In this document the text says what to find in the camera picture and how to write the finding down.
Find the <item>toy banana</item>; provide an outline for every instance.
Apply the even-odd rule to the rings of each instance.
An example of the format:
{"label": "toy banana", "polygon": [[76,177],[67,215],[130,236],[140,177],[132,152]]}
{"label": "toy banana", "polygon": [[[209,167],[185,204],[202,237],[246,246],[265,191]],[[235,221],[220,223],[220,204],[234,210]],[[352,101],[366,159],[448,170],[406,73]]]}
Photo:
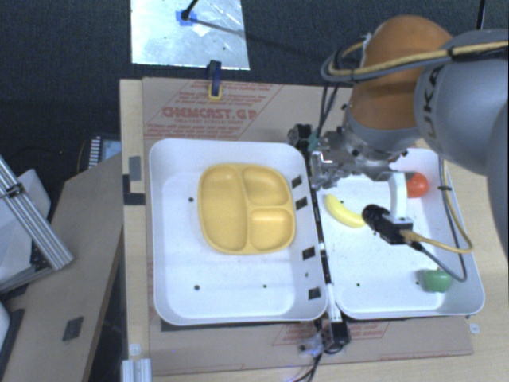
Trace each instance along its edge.
{"label": "toy banana", "polygon": [[325,206],[330,214],[341,222],[341,224],[345,224],[351,228],[361,228],[365,225],[361,215],[345,207],[343,203],[332,194],[327,194]]}

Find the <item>wire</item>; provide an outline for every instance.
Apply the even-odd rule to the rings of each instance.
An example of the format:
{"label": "wire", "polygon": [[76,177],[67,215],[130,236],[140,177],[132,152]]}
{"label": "wire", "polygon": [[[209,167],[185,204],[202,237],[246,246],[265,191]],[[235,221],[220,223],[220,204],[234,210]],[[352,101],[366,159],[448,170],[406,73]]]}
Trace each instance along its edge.
{"label": "wire", "polygon": [[418,233],[410,230],[410,229],[402,229],[399,233],[403,236],[406,242],[424,242],[425,244],[430,244],[436,246],[437,248],[445,249],[446,251],[451,251],[453,253],[465,254],[472,252],[472,245],[469,244],[468,249],[459,249],[453,248],[452,246],[443,244],[437,240],[429,239],[424,237],[423,235],[419,235]]}
{"label": "wire", "polygon": [[[439,159],[439,166],[440,166],[440,177],[441,177],[441,185],[442,188],[451,188],[449,187],[449,180],[447,179],[447,172],[445,169],[445,160],[442,156],[440,156]],[[458,218],[458,215],[456,214],[456,210],[453,208],[453,202],[451,200],[450,190],[443,190],[442,195],[445,196],[445,199],[447,200],[447,206],[448,210],[451,213],[451,216],[453,217],[454,224],[456,224],[456,227],[458,228],[458,231],[460,231],[461,236],[463,236],[463,239],[467,242],[468,248],[473,249],[473,244],[470,238],[467,235],[467,232],[464,230],[463,224],[460,222],[460,219]]]}
{"label": "wire", "polygon": [[39,147],[39,146],[25,146],[19,150],[16,150],[9,157],[6,157],[6,162],[12,161],[16,157],[18,157],[21,153],[24,153],[27,150],[37,150],[37,151],[40,151],[41,153],[55,154],[57,156],[61,156],[64,153],[62,150],[50,150],[50,149],[45,149],[44,147]]}
{"label": "wire", "polygon": [[327,353],[328,355],[335,355],[343,350],[342,345],[334,344],[327,348],[324,353]]}
{"label": "wire", "polygon": [[328,115],[330,114],[332,108],[334,107],[334,103],[336,102],[336,94],[340,88],[339,84],[336,84],[334,87],[334,90],[332,91],[332,94],[329,96],[328,100],[326,100],[327,97],[327,90],[328,90],[328,84],[324,87],[324,93],[322,95],[321,99],[321,109],[320,109],[320,120],[318,122],[317,127],[317,137],[320,137],[321,130],[323,129],[325,122],[327,121]]}
{"label": "wire", "polygon": [[356,69],[338,69],[334,66],[333,56],[322,65],[321,75],[329,82],[361,82],[385,76],[392,72],[418,68],[432,64],[446,64],[455,57],[479,55],[499,49],[506,49],[508,41],[495,41],[482,44],[462,45],[450,49],[438,49],[429,53],[419,53],[407,57],[396,58],[381,64]]}
{"label": "wire", "polygon": [[84,141],[83,144],[80,147],[80,153],[78,154],[78,162],[76,164],[76,172],[80,173],[80,166],[81,166],[81,158],[83,157],[83,151],[85,150],[85,144],[87,141]]}
{"label": "wire", "polygon": [[308,372],[306,372],[304,375],[302,375],[299,379],[293,380],[292,382],[302,382],[303,380],[306,380],[306,378],[308,378],[306,382],[311,382],[313,380],[313,377],[315,376],[315,372],[317,371],[321,356],[322,356],[321,353],[318,354],[317,357],[315,358],[315,361],[314,361],[311,369]]}
{"label": "wire", "polygon": [[484,14],[486,8],[486,0],[480,0],[479,12],[477,13],[477,29],[483,29],[484,27]]}
{"label": "wire", "polygon": [[[366,39],[362,40],[362,41],[358,41],[352,45],[349,45],[347,48],[340,48],[336,51],[336,53],[334,54],[334,66],[338,69],[341,69],[341,68],[354,68],[353,66],[347,66],[344,64],[344,61],[347,59],[347,57],[355,52],[357,49],[361,49],[362,47],[364,47],[364,44],[366,42]],[[359,65],[359,62],[360,60],[356,60],[355,63],[354,62],[351,62],[350,64],[355,64],[355,66],[358,66]]]}
{"label": "wire", "polygon": [[445,170],[445,160],[440,157],[440,176],[441,176],[441,189],[443,191],[442,196],[446,199],[447,204],[447,210],[450,212],[451,217],[454,220],[454,224],[456,225],[456,228],[460,232],[460,234],[463,236],[463,239],[468,245],[467,249],[459,249],[458,245],[456,248],[453,248],[449,245],[443,244],[442,242],[438,242],[437,240],[431,240],[428,238],[425,238],[422,235],[419,235],[418,233],[409,230],[409,229],[403,229],[399,231],[399,233],[403,236],[405,241],[407,242],[424,242],[426,244],[431,244],[433,246],[436,246],[438,248],[445,249],[446,251],[451,251],[458,254],[465,254],[465,253],[471,253],[474,246],[472,244],[472,241],[467,235],[467,232],[464,230],[463,225],[460,222],[460,219],[458,218],[458,215],[456,214],[456,210],[453,207],[453,202],[451,200],[451,196],[449,192],[452,190],[451,187],[449,187],[449,181],[447,179],[447,173]]}
{"label": "wire", "polygon": [[[449,192],[447,190],[445,190],[445,188],[447,188],[447,186],[445,185],[446,184],[446,178],[447,178],[447,175],[444,174],[445,172],[445,160],[442,156],[439,156],[438,158],[438,172],[439,172],[439,175],[440,175],[440,185],[441,185],[441,188],[443,189],[442,190],[442,203],[444,204],[444,208],[445,208],[445,215],[447,216],[447,221],[449,222],[449,227],[451,228],[451,233],[453,234],[453,239],[454,239],[454,245],[459,248],[460,247],[460,242],[458,241],[458,236],[456,234],[456,227],[459,227],[459,225],[454,225],[453,223],[453,218],[452,218],[452,215],[451,215],[451,211],[453,210],[453,207],[452,205],[447,201],[448,198],[447,198],[447,195],[449,194]],[[461,270],[463,271],[463,276],[465,278],[465,280],[467,279],[467,269],[464,265],[464,259],[463,259],[463,255],[458,255],[458,257],[460,258],[460,263],[461,263]]]}
{"label": "wire", "polygon": [[442,269],[445,273],[450,275],[453,279],[457,280],[458,282],[463,283],[467,280],[467,273],[464,267],[463,267],[463,277],[460,277],[456,273],[454,273],[451,269],[449,269],[447,266],[445,266],[436,256],[429,253],[429,251],[427,251],[419,242],[412,242],[410,246],[414,248],[416,251],[424,253],[432,261],[434,261],[439,266],[440,269]]}

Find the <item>green object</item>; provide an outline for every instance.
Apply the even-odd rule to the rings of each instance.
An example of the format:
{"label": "green object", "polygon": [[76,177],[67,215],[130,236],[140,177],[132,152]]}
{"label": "green object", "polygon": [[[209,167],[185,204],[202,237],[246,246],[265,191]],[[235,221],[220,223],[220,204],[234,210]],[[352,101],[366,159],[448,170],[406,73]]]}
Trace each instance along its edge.
{"label": "green object", "polygon": [[317,137],[318,131],[314,131],[309,137],[308,137],[308,151],[314,151],[317,148],[318,140],[320,138]]}
{"label": "green object", "polygon": [[428,291],[444,293],[449,288],[453,278],[441,270],[427,271],[424,274],[425,287]]}

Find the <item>wooden table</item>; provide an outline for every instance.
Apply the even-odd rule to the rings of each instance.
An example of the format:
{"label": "wooden table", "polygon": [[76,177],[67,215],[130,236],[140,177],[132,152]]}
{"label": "wooden table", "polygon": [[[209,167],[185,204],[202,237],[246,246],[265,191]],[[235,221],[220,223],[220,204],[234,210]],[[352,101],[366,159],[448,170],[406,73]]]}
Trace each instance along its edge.
{"label": "wooden table", "polygon": [[[121,82],[122,136],[124,174],[129,173],[129,158],[142,148],[142,82]],[[288,126],[301,120],[289,120]],[[479,328],[472,335],[474,354],[462,357],[440,357],[404,361],[338,364],[320,366],[316,381],[408,381],[434,382],[452,380],[507,380],[509,375],[509,305],[507,290],[507,259],[503,253],[492,222],[486,179],[456,166],[450,166],[458,203],[466,228],[476,247],[475,257],[486,294],[484,308],[468,323]],[[132,193],[145,191],[143,175],[130,183]],[[149,356],[147,313],[147,273],[145,213],[136,206],[125,207],[126,277],[128,340],[139,344],[140,352],[131,352],[131,359]],[[241,372],[214,372],[179,376],[156,376],[156,382],[172,381],[244,381],[292,380],[305,368],[272,368]]]}

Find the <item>black bracket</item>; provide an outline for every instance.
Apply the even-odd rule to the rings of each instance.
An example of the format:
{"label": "black bracket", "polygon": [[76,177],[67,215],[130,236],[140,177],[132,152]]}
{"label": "black bracket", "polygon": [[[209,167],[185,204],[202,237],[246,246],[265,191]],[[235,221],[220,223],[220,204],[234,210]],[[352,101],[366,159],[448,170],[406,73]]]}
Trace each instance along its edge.
{"label": "black bracket", "polygon": [[211,60],[205,69],[205,77],[210,81],[210,99],[221,99],[221,61]]}
{"label": "black bracket", "polygon": [[65,326],[64,336],[62,341],[69,341],[80,336],[81,325],[83,324],[84,317],[74,318],[69,320]]}
{"label": "black bracket", "polygon": [[130,191],[129,174],[124,174],[122,176],[122,187],[124,193],[124,205],[145,205],[144,193],[132,193]]}
{"label": "black bracket", "polygon": [[0,199],[5,197],[9,198],[16,197],[17,195],[25,192],[25,187],[21,182],[17,182],[16,184],[14,184],[12,187],[9,187],[5,191],[6,193],[0,195]]}

